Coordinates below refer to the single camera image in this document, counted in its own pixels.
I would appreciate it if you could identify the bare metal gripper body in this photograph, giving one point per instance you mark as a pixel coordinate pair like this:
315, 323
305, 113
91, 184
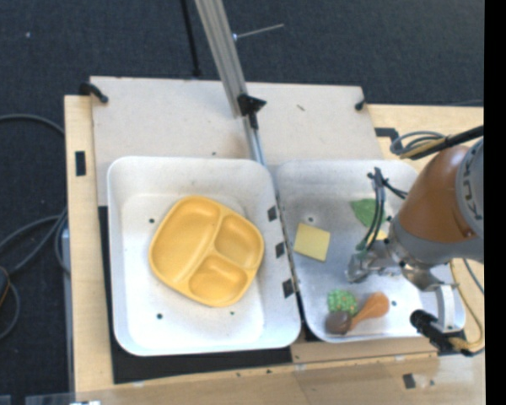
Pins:
383, 257

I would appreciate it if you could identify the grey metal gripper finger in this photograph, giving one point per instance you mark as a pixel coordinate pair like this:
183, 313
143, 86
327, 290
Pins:
353, 270
372, 275

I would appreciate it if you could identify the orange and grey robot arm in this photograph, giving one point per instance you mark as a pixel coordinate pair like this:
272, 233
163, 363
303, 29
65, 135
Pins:
434, 201

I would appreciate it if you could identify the orange drumstick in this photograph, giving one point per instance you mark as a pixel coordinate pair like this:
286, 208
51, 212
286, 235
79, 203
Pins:
373, 307

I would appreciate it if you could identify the green grapes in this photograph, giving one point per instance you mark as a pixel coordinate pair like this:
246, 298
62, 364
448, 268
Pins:
341, 301

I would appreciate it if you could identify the yellow flat square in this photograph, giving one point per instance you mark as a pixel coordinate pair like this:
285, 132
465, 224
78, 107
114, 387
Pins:
312, 242

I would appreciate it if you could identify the green leaf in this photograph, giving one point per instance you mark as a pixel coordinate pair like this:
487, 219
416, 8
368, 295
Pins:
364, 211

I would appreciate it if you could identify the brown round lump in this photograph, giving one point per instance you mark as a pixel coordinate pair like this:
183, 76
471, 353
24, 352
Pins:
337, 323

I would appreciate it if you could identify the white plastic tray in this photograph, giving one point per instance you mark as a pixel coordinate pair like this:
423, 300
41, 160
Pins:
135, 268
320, 184

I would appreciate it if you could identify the yellow divided plate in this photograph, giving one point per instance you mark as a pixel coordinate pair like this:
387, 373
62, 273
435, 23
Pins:
202, 247

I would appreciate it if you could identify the pale flat board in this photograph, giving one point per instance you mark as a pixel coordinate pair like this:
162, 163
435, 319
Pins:
173, 120

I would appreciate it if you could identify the black cylinder on white bracket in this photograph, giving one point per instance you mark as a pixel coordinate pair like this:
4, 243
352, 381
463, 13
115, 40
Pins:
431, 326

